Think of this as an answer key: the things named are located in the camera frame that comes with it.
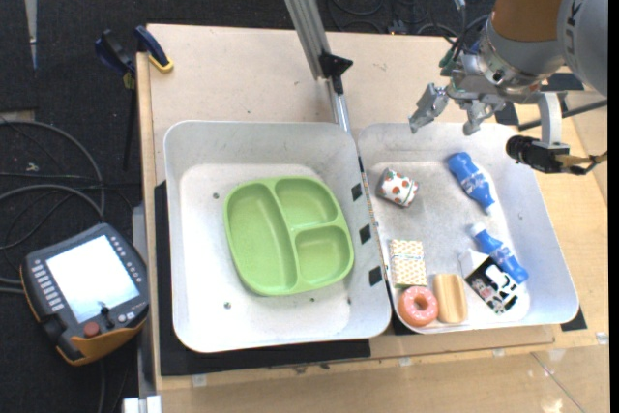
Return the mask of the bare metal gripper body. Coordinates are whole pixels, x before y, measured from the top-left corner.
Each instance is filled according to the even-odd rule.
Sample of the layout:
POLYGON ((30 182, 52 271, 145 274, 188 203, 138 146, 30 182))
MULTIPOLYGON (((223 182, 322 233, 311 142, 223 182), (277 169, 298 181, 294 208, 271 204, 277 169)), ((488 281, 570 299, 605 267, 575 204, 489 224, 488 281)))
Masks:
POLYGON ((457 100, 483 103, 529 103, 542 82, 539 74, 518 70, 495 55, 461 53, 446 66, 447 94, 457 100))

